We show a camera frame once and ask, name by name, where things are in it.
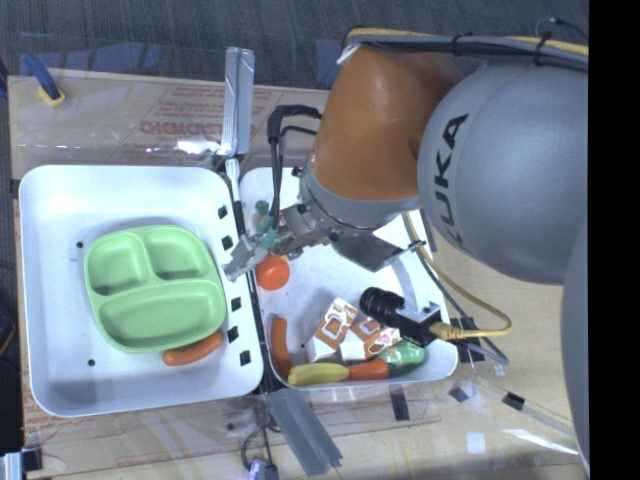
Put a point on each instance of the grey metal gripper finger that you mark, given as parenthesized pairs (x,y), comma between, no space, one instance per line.
(239,262)
(286,252)

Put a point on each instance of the white plastic tray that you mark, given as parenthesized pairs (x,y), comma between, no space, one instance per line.
(320,288)
(60,268)

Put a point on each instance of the orange sausage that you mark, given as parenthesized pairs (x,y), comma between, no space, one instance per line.
(280,343)
(192,353)

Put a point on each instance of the thin black and white rod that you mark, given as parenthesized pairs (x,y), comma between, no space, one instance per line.
(256,308)

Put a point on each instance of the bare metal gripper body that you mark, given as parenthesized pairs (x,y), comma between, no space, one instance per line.
(307,228)

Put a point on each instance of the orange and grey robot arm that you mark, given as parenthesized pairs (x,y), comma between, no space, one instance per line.
(490,178)

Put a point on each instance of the orange round fruit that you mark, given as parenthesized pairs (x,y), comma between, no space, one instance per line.
(272,274)

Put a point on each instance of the green divided plate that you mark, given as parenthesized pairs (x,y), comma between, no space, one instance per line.
(155,313)

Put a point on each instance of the black cylinder on white bracket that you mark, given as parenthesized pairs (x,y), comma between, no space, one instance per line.
(385,308)

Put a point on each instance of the orange and white carton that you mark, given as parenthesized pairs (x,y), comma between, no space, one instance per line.
(330,328)
(372,338)

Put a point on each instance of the brown cardboard board red print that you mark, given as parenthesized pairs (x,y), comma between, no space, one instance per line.
(125,113)

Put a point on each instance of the yellow banana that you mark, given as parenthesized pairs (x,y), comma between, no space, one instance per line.
(315,374)

